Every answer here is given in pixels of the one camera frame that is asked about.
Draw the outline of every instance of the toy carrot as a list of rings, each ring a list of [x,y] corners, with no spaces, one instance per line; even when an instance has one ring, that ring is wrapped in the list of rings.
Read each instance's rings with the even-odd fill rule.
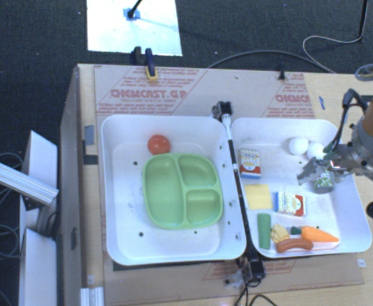
[[[326,233],[320,229],[304,226],[302,227],[301,237],[311,242],[338,242],[339,239],[335,236]]]

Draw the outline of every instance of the white ball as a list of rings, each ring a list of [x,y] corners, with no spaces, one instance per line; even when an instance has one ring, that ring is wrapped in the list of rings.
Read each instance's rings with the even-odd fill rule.
[[[309,159],[315,157],[317,160],[322,160],[325,153],[323,152],[324,145],[318,142],[310,142],[307,150],[307,156]]]
[[[289,141],[288,149],[295,156],[300,156],[308,149],[308,139],[304,137],[294,137]]]

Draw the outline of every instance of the red ball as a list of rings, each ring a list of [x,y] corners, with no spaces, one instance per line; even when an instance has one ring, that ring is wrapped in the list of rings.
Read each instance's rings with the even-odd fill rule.
[[[149,138],[148,149],[153,155],[169,153],[171,149],[171,143],[163,135],[154,135]]]

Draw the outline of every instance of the green plate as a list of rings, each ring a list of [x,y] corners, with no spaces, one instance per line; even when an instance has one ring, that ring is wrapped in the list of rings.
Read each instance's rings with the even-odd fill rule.
[[[206,157],[186,153],[152,156],[143,167],[142,180],[148,215],[162,228],[201,228],[222,216],[219,177]]]

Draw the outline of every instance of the brown hot dog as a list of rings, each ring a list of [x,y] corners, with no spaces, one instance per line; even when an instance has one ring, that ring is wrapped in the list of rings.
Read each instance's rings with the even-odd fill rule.
[[[292,248],[303,248],[310,250],[313,247],[314,244],[312,242],[302,238],[286,239],[276,245],[277,252],[285,252]]]

